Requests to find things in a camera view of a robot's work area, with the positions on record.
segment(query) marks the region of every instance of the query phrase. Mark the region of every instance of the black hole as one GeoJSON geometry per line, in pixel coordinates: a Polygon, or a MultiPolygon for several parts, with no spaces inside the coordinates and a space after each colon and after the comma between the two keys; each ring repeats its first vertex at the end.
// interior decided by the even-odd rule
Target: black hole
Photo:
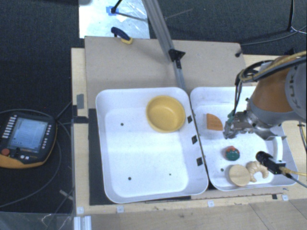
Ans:
{"type": "Polygon", "coordinates": [[[194,135],[194,136],[192,137],[192,143],[195,144],[196,142],[197,142],[197,136],[194,135]]]}
{"type": "Polygon", "coordinates": [[[201,157],[198,158],[198,159],[196,159],[196,162],[197,162],[197,165],[198,165],[198,166],[201,166],[201,165],[203,164],[202,158],[201,158],[201,157]]]}
{"type": "Polygon", "coordinates": [[[192,122],[192,121],[193,121],[192,117],[191,117],[191,116],[188,116],[188,123],[190,123],[190,122],[192,122]]]}

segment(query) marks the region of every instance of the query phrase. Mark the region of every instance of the screen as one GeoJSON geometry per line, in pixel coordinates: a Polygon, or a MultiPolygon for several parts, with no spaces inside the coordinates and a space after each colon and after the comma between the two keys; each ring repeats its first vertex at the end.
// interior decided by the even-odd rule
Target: screen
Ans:
{"type": "Polygon", "coordinates": [[[19,117],[12,132],[8,148],[38,152],[48,123],[19,117]]]}

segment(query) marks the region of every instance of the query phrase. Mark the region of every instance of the beige curved toy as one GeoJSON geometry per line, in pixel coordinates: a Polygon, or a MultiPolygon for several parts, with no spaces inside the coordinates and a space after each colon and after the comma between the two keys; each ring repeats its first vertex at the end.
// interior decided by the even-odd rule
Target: beige curved toy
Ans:
{"type": "Polygon", "coordinates": [[[263,166],[262,164],[260,164],[258,161],[254,161],[254,162],[249,162],[246,165],[246,168],[249,172],[250,175],[250,181],[251,182],[256,182],[257,180],[254,177],[254,174],[257,172],[261,172],[262,173],[262,178],[265,179],[269,176],[269,171],[268,168],[263,166]]]}

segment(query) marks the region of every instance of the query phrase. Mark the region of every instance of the table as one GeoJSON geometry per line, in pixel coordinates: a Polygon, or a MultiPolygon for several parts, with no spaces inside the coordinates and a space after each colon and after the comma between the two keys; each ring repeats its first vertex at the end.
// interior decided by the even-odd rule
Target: table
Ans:
{"type": "MultiPolygon", "coordinates": [[[[97,80],[99,77],[92,76],[89,78],[85,63],[85,51],[88,54],[97,55],[98,51],[102,51],[103,47],[108,46],[106,51],[117,50],[117,52],[123,53],[123,48],[126,45],[118,43],[115,38],[88,38],[86,39],[90,43],[85,43],[85,49],[73,48],[71,50],[71,65],[72,65],[72,96],[73,104],[77,105],[78,97],[83,96],[83,107],[77,110],[78,116],[88,117],[88,108],[93,108],[93,100],[96,95],[96,91],[101,91],[101,88],[97,88],[97,80]],[[91,89],[95,89],[93,93],[88,96],[87,88],[91,86],[91,89]]],[[[240,49],[237,44],[230,43],[214,43],[214,42],[190,42],[190,41],[174,41],[175,47],[178,50],[186,50],[187,55],[189,52],[193,52],[197,55],[197,58],[185,57],[182,59],[183,69],[189,69],[190,65],[197,65],[203,61],[203,51],[212,50],[209,54],[211,57],[207,57],[206,72],[203,74],[200,72],[195,75],[189,74],[184,71],[184,77],[186,80],[188,91],[193,89],[194,86],[200,86],[203,82],[208,82],[206,86],[219,86],[220,82],[216,81],[216,76],[225,72],[231,72],[224,78],[224,86],[232,86],[234,76],[240,70],[240,67],[250,65],[260,60],[274,59],[277,56],[252,56],[241,55],[235,59],[229,58],[229,55],[234,55],[237,50],[240,49]],[[229,71],[227,67],[217,66],[214,64],[215,60],[220,62],[225,61],[230,65],[229,71]]],[[[157,49],[158,42],[156,40],[135,40],[133,50],[140,50],[135,54],[138,58],[147,59],[151,58],[151,62],[157,60],[159,53],[157,49]]],[[[133,59],[134,53],[130,55],[124,55],[129,59],[133,59]]],[[[106,78],[111,78],[108,72],[112,72],[112,67],[116,63],[115,60],[120,59],[106,59],[107,66],[104,65],[103,71],[106,78]]],[[[132,69],[137,68],[135,61],[128,60],[126,62],[132,69]]],[[[164,87],[165,82],[160,82],[161,87],[164,87]]],[[[175,78],[172,77],[171,81],[167,83],[169,86],[175,86],[175,78]]],[[[106,88],[123,88],[122,85],[118,86],[116,82],[114,84],[106,84],[106,88]]],[[[284,130],[288,136],[288,142],[291,147],[291,151],[300,172],[306,172],[306,154],[301,144],[300,134],[297,127],[297,122],[285,122],[284,130]]],[[[73,129],[73,163],[76,185],[76,214],[78,216],[92,215],[92,225],[96,226],[94,229],[203,229],[204,225],[207,227],[215,227],[219,229],[237,229],[237,228],[249,228],[249,229],[262,229],[267,227],[268,229],[274,229],[281,226],[281,229],[285,229],[286,226],[295,229],[296,226],[306,226],[307,224],[307,190],[302,186],[295,184],[293,186],[282,188],[261,188],[260,190],[243,190],[244,192],[220,192],[213,190],[212,192],[206,191],[202,195],[192,196],[191,200],[175,201],[175,202],[141,202],[120,205],[104,205],[104,206],[90,206],[89,205],[89,172],[88,172],[88,125],[74,123],[73,129]],[[277,199],[273,199],[272,195],[277,195],[277,199]],[[123,214],[117,214],[119,210],[124,210],[123,214]]]]}

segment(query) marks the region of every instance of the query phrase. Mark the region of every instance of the plastic sheet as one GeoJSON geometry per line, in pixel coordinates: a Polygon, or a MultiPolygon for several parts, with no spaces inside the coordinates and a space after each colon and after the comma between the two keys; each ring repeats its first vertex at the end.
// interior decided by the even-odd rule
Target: plastic sheet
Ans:
{"type": "Polygon", "coordinates": [[[111,28],[118,27],[132,38],[149,39],[147,13],[142,0],[123,0],[117,14],[111,8],[118,0],[79,0],[80,38],[114,36],[111,28]]]}
{"type": "Polygon", "coordinates": [[[71,230],[70,214],[0,212],[0,230],[71,230]]]}

